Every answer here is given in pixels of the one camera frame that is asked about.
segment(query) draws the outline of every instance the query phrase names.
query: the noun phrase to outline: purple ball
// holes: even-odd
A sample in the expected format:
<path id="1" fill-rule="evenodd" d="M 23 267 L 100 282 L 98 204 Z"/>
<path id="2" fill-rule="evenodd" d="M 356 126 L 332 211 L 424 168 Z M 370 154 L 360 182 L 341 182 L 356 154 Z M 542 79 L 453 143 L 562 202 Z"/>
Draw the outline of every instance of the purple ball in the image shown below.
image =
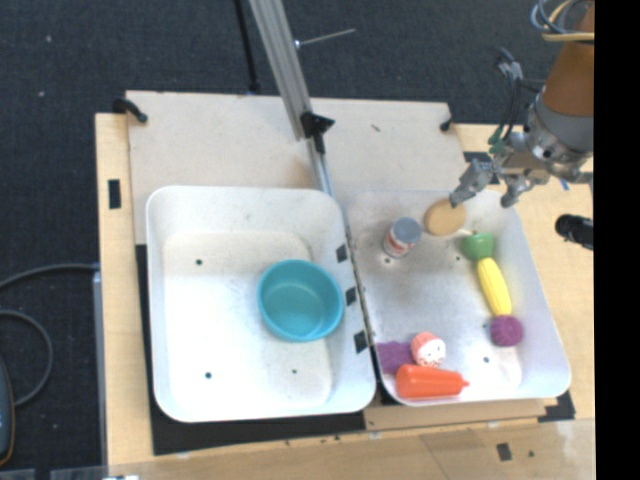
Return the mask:
<path id="1" fill-rule="evenodd" d="M 500 315 L 491 322 L 491 341 L 498 347 L 513 347 L 522 341 L 522 324 L 515 316 Z"/>

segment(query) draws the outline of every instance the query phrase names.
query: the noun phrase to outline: aluminum rail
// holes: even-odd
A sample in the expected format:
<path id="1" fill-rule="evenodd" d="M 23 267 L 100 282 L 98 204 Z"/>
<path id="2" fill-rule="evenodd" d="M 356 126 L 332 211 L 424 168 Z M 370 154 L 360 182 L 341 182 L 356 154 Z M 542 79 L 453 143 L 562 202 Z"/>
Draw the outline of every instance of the aluminum rail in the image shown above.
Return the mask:
<path id="1" fill-rule="evenodd" d="M 293 133 L 296 139 L 308 138 L 302 125 L 302 116 L 313 111 L 282 0 L 249 0 L 249 4 Z M 308 143 L 319 188 L 333 197 L 324 153 L 318 151 L 313 140 Z"/>

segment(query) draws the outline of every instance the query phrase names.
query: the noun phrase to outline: dark carpet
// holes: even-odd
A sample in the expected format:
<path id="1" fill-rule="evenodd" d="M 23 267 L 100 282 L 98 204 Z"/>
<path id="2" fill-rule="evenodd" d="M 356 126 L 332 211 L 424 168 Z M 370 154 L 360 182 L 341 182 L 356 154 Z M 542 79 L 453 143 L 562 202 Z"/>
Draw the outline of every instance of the dark carpet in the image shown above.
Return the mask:
<path id="1" fill-rule="evenodd" d="M 357 32 L 302 48 L 312 97 L 443 101 L 465 123 L 495 123 L 506 103 L 492 69 L 507 48 L 543 79 L 558 51 L 529 25 L 535 0 L 283 0 L 294 37 Z M 247 1 L 262 94 L 276 94 Z M 34 267 L 99 261 L 93 117 L 126 90 L 244 93 L 233 0 L 0 0 L 0 279 Z M 16 412 L 5 470 L 98 464 L 91 275 L 60 271 L 0 291 L 49 332 L 45 389 Z M 0 319 L 16 396 L 46 350 Z"/>

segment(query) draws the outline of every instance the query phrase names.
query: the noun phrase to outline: purple cloth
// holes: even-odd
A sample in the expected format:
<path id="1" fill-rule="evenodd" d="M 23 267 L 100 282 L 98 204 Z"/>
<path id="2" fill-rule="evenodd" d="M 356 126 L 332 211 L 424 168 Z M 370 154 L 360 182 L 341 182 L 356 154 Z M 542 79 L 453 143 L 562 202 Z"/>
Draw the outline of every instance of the purple cloth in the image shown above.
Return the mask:
<path id="1" fill-rule="evenodd" d="M 376 343 L 380 369 L 383 373 L 395 375 L 403 364 L 414 364 L 409 343 L 389 341 L 388 343 Z"/>

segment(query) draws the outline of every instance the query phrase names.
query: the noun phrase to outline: metal bracket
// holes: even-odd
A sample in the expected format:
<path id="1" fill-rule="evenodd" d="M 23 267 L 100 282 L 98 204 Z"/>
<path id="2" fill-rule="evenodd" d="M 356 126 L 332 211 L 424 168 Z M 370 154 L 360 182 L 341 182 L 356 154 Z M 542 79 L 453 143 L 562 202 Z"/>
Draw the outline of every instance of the metal bracket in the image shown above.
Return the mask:
<path id="1" fill-rule="evenodd" d="M 302 129 L 305 137 L 313 139 L 316 151 L 322 155 L 326 153 L 324 147 L 324 133 L 331 128 L 335 121 L 328 117 L 322 117 L 312 112 L 305 112 L 301 117 Z"/>
<path id="2" fill-rule="evenodd" d="M 146 123 L 149 119 L 147 114 L 143 114 L 135 103 L 126 98 L 116 98 L 113 100 L 111 110 L 115 114 L 126 114 L 127 112 L 131 112 L 141 123 Z"/>
<path id="3" fill-rule="evenodd" d="M 460 185 L 449 196 L 452 208 L 484 190 L 491 181 L 492 176 L 491 163 L 480 162 L 477 158 L 473 158 L 459 178 Z"/>

